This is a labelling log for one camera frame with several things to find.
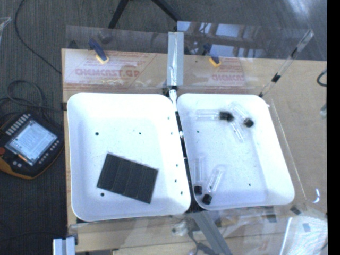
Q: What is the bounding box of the brown cardboard board red print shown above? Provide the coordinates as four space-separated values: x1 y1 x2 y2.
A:
61 48 328 253

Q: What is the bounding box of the white plastic tray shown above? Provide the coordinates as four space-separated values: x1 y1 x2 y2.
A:
66 92 192 222
176 93 295 211

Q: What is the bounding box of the black ribbed rectangular panel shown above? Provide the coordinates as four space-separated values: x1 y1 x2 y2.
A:
96 153 159 205

